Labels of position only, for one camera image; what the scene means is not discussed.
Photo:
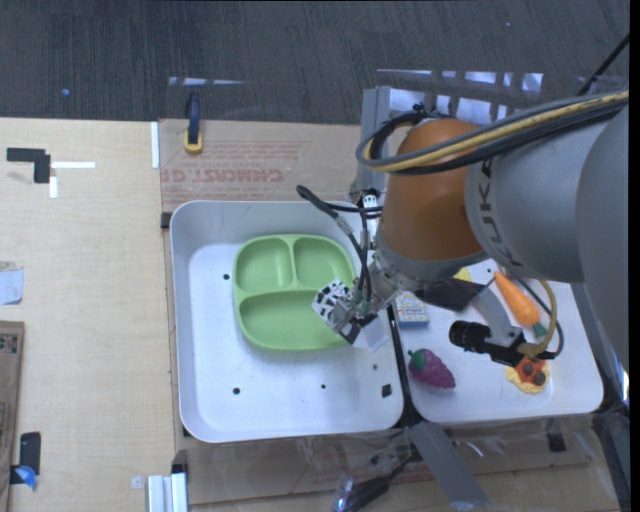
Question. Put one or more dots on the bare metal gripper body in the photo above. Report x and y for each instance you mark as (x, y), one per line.
(385, 287)

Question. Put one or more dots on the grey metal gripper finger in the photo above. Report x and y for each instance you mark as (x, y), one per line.
(341, 316)
(361, 330)

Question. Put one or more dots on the black and white spotted carton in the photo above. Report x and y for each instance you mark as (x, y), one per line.
(326, 296)

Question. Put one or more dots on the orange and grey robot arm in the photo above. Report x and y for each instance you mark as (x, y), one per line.
(530, 210)

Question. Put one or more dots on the blue and white carton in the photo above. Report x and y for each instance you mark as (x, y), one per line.
(412, 311)

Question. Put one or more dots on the green divided plate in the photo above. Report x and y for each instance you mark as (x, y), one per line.
(270, 310)

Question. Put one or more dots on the yellow banana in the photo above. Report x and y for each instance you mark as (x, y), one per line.
(463, 275)

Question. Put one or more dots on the purple grapes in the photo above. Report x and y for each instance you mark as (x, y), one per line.
(432, 371)

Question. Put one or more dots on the white plastic tray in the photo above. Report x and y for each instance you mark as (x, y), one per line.
(280, 395)
(500, 400)

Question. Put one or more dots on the orange carrot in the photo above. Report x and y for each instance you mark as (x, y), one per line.
(517, 300)

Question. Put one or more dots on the yellow pizza slice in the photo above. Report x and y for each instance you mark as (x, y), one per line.
(531, 377)

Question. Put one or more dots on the brown cardboard board, red print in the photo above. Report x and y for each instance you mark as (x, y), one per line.
(250, 165)

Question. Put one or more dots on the black cylinder on white bracket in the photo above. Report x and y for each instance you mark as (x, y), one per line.
(472, 335)

